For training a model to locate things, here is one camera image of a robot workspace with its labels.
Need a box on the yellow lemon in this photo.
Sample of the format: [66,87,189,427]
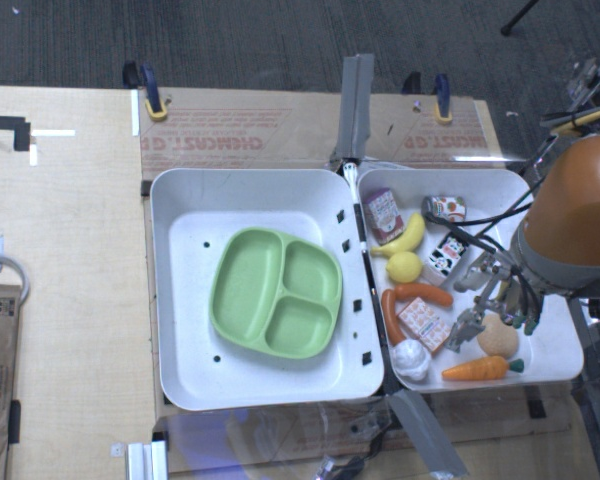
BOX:
[385,250,425,285]

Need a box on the small white and orange can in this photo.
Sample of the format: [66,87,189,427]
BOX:
[421,195,468,225]

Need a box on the black and white cow carton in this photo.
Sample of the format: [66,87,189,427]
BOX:
[421,232,471,288]

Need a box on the white plastic tray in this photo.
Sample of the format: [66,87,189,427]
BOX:
[355,167,586,395]
[149,167,386,412]

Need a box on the yellow banana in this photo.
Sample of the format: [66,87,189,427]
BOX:
[369,211,427,261]

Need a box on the black stand leg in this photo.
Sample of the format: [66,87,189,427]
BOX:
[499,0,572,37]

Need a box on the tan bread bun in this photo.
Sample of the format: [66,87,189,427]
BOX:
[476,312,521,360]

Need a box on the green divided plate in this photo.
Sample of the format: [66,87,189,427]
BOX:
[208,226,344,361]

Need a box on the orange carrot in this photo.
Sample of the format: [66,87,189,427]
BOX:
[440,354,526,383]

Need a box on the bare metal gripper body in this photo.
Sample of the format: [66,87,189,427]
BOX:
[473,261,527,325]

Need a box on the orange and white carton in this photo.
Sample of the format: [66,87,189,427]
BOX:
[396,297,453,355]

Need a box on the white garlic bulb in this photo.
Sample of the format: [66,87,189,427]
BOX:
[390,338,432,383]

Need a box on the brown cardboard board red print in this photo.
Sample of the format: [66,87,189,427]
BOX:
[138,86,584,475]

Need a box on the orange sausage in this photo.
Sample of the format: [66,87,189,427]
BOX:
[380,288,408,348]
[393,281,455,309]

